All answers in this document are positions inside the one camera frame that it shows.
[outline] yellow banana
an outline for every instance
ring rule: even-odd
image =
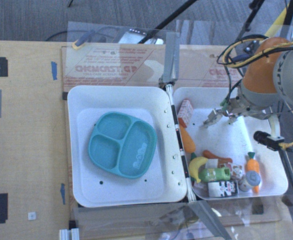
[[[197,183],[201,182],[201,179],[199,179],[199,168],[203,166],[208,159],[204,156],[198,156],[191,160],[191,162],[188,165],[188,171],[190,173],[190,176],[196,180]]]

